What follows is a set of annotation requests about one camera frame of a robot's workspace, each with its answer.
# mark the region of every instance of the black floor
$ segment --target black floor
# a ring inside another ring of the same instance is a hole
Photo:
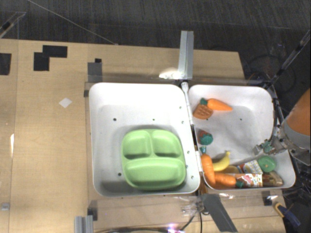
[[[310,29],[311,0],[0,0],[0,24],[27,12],[5,38],[238,51],[245,77],[273,76]],[[285,115],[310,87],[310,42],[276,83]]]

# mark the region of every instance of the brown toy meat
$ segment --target brown toy meat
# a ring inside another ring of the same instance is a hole
[[[206,105],[199,104],[193,112],[193,116],[198,119],[208,119],[213,114],[213,111]]]

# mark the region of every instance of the green plate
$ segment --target green plate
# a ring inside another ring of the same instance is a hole
[[[166,130],[135,130],[122,141],[122,168],[129,185],[140,190],[179,186],[186,177],[183,149]]]

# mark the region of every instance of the banana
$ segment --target banana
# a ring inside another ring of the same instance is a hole
[[[225,170],[229,164],[230,164],[230,159],[229,159],[230,152],[226,152],[225,156],[218,162],[213,163],[214,171],[222,171]]]

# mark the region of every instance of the wooden surface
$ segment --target wooden surface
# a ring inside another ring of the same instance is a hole
[[[34,52],[42,52],[44,44],[68,46],[68,57],[51,58],[49,72],[35,72]],[[6,226],[0,226],[0,230],[6,233],[9,227],[9,233],[72,233],[74,217],[85,216],[88,207],[83,96],[87,63],[101,58],[104,73],[157,76],[168,67],[177,67],[179,50],[1,39],[0,52],[4,51],[3,46],[10,45],[18,46],[9,50],[18,56],[17,90],[7,88],[9,95],[0,98],[2,103],[10,103],[10,99],[14,103],[14,96],[10,96],[16,94],[15,143],[9,225],[8,212],[6,215],[1,212]],[[194,75],[243,78],[238,54],[219,51],[195,51]],[[0,83],[3,89],[11,83],[9,79],[14,80],[14,72],[0,78],[0,81],[6,80]],[[59,104],[64,98],[72,101],[67,108]],[[9,115],[1,111],[2,117],[14,118],[14,114],[13,110]],[[121,206],[116,209],[103,201],[116,215],[123,210]],[[230,216],[236,218],[233,221],[241,232],[260,232],[261,229],[267,232],[265,229],[269,226],[273,227],[271,232],[285,232],[282,219],[272,207],[262,206],[260,196],[256,200],[249,195],[241,196],[236,203],[231,201],[234,200],[225,198],[223,203]],[[180,214],[179,210],[171,214]],[[115,220],[126,221],[126,218]],[[209,216],[204,220],[208,232],[218,232]],[[194,222],[187,232],[197,232],[197,229],[198,223]]]

